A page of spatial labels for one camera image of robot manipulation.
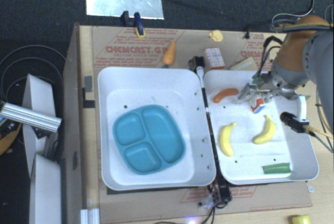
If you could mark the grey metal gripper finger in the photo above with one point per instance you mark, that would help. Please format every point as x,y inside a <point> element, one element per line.
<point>268,98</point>
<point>244,92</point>

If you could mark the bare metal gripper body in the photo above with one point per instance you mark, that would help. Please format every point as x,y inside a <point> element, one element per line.
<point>276,85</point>

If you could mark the red and white small carton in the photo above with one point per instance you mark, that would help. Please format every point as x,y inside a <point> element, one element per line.
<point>257,106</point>

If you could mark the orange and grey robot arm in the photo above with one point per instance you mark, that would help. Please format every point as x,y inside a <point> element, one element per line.
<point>321,61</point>

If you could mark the orange sausage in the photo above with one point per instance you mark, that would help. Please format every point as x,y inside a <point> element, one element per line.
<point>225,94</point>

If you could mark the beige flat packet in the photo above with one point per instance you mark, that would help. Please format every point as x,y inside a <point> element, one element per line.
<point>245,64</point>

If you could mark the yellow banana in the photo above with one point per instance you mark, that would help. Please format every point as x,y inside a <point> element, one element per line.
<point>267,131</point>
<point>226,139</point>

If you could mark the thin black and white rod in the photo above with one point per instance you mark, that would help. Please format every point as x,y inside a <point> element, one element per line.
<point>208,118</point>

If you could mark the red and white printed cube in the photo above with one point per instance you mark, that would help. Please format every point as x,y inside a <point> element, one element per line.
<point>214,58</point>

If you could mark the white plastic tray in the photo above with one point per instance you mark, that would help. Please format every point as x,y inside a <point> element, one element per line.
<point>250,155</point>
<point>156,87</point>

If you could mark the pale yellow toy food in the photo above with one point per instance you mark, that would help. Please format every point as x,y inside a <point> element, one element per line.
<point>216,35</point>

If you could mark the green cylinder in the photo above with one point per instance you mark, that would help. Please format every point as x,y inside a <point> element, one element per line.
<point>276,168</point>

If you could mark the orange carrot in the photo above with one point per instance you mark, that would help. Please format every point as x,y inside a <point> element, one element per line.
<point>169,56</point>

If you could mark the blue divided plate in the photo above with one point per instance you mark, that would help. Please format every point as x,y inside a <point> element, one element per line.
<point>148,139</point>

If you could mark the brown cardboard board red print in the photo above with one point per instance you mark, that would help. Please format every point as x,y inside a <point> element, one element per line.
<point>146,48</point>

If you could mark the yellow-green rounded block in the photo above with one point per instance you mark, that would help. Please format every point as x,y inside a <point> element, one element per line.
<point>301,219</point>

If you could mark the black cylinder on white bracket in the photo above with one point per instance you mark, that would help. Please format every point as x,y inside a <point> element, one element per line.
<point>292,121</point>

